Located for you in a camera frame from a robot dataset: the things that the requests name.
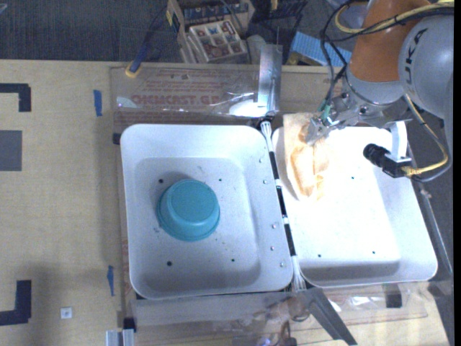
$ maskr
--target wooden table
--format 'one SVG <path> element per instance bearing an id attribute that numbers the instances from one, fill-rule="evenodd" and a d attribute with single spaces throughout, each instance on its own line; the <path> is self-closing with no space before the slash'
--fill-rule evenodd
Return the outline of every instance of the wooden table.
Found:
<path id="1" fill-rule="evenodd" d="M 0 327 L 3 345 L 104 345 L 105 332 L 121 326 L 119 146 L 112 142 L 109 87 L 110 68 L 121 66 L 1 61 L 0 82 L 32 89 L 31 112 L 18 112 L 16 94 L 0 94 L 0 129 L 22 132 L 22 171 L 0 172 L 0 310 L 14 308 L 17 280 L 32 280 L 32 317 Z M 327 86 L 325 68 L 284 68 L 281 107 L 313 111 Z M 102 94 L 102 116 L 95 112 L 94 90 Z M 359 324 L 351 333 L 360 345 L 448 345 L 434 299 L 422 293 L 424 318 Z M 61 319 L 60 308 L 67 306 L 73 317 Z M 311 342 L 313 333 L 297 335 L 298 341 Z"/>

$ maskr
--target black cable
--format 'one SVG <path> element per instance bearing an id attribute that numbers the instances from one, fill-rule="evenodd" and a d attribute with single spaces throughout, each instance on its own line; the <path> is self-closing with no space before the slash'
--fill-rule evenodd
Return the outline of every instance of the black cable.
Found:
<path id="1" fill-rule="evenodd" d="M 350 40 L 352 38 L 355 38 L 355 37 L 358 37 L 358 36 L 361 36 L 361 35 L 371 35 L 372 33 L 381 32 L 383 30 L 387 30 L 388 28 L 394 27 L 396 25 L 404 25 L 408 21 L 415 20 L 415 19 L 422 19 L 422 18 L 426 18 L 426 17 L 432 17 L 434 15 L 453 15 L 453 14 L 454 14 L 454 9 L 453 8 L 451 8 L 451 7 L 450 8 L 441 7 L 441 8 L 434 9 L 434 10 L 427 11 L 427 12 L 416 13 L 416 14 L 410 16 L 410 17 L 406 17 L 404 19 L 396 20 L 396 21 L 394 21 L 394 23 L 392 23 L 391 25 L 388 25 L 387 27 L 383 27 L 383 28 L 380 28 L 378 30 L 374 30 L 378 25 L 381 25 L 383 22 L 387 21 L 387 19 L 384 19 L 383 21 L 380 21 L 378 23 L 375 23 L 374 25 L 371 25 L 371 26 L 369 26 L 367 28 L 364 28 L 360 32 L 349 34 L 347 37 L 342 37 L 342 38 L 330 40 L 330 42 L 337 43 L 337 42 Z"/>
<path id="2" fill-rule="evenodd" d="M 428 177 L 421 177 L 419 174 L 413 174 L 412 176 L 410 176 L 410 178 L 415 181 L 415 182 L 420 182 L 420 183 L 426 183 L 426 182 L 431 182 L 433 181 L 434 179 L 436 179 L 437 177 L 440 177 L 442 174 L 444 174 L 451 166 L 452 166 L 452 156 L 450 155 L 450 152 L 447 152 L 446 151 L 446 148 L 444 147 L 444 144 L 442 143 L 442 141 L 439 139 L 439 137 L 434 133 L 434 131 L 426 124 L 426 122 L 424 121 L 424 119 L 422 118 L 421 116 L 421 112 L 419 112 L 417 109 L 416 109 L 416 106 L 415 104 L 411 101 L 410 97 L 408 95 L 405 95 L 405 100 L 407 101 L 407 104 L 408 104 L 408 110 L 411 111 L 411 113 L 413 114 L 413 117 L 416 118 L 419 122 L 419 125 L 423 128 L 424 132 L 426 132 L 429 137 L 440 147 L 442 153 L 444 154 L 444 156 L 447 157 L 447 163 L 444 165 L 444 167 L 442 169 L 440 169 L 438 172 L 436 173 L 433 173 L 432 175 L 428 176 Z"/>
<path id="3" fill-rule="evenodd" d="M 328 71 L 329 71 L 329 75 L 330 75 L 330 87 L 329 87 L 327 95 L 326 95 L 326 100 L 328 102 L 331 101 L 331 95 L 333 94 L 333 90 L 334 90 L 334 87 L 335 87 L 336 83 L 338 82 L 338 80 L 341 78 L 341 76 L 343 75 L 343 73 L 346 70 L 347 62 L 344 59 L 343 55 L 339 52 L 338 48 L 332 43 L 334 40 L 330 39 L 330 37 L 326 34 L 326 30 L 328 29 L 328 26 L 330 25 L 331 20 L 345 6 L 351 6 L 352 4 L 355 4 L 355 3 L 362 3 L 362 2 L 368 2 L 368 1 L 369 0 L 348 0 L 348 1 L 344 2 L 343 4 L 341 4 L 340 6 L 338 6 L 338 8 L 336 8 L 334 10 L 334 12 L 330 15 L 330 17 L 326 21 L 325 26 L 323 26 L 323 29 L 320 31 L 321 50 L 322 50 L 323 55 L 325 56 L 326 64 L 328 66 Z M 331 57 L 328 54 L 328 51 L 326 50 L 326 43 L 328 43 L 333 48 L 333 50 L 339 55 L 339 58 L 341 59 L 341 61 L 344 64 L 342 69 L 340 70 L 340 72 L 336 75 L 336 77 L 334 76 L 334 68 L 333 68 L 333 65 L 331 63 Z"/>
<path id="4" fill-rule="evenodd" d="M 160 23 L 158 25 L 154 25 L 156 20 L 161 16 L 161 13 L 166 10 L 166 5 L 161 8 L 157 14 L 155 15 L 155 17 L 152 19 L 151 21 L 151 24 L 149 25 L 149 28 L 148 30 L 146 31 L 146 35 L 144 36 L 144 43 L 147 43 L 148 41 L 151 40 L 152 36 L 153 36 L 153 33 L 154 33 L 154 30 L 156 30 L 158 27 L 160 27 L 162 24 L 163 24 L 163 20 L 160 21 Z"/>

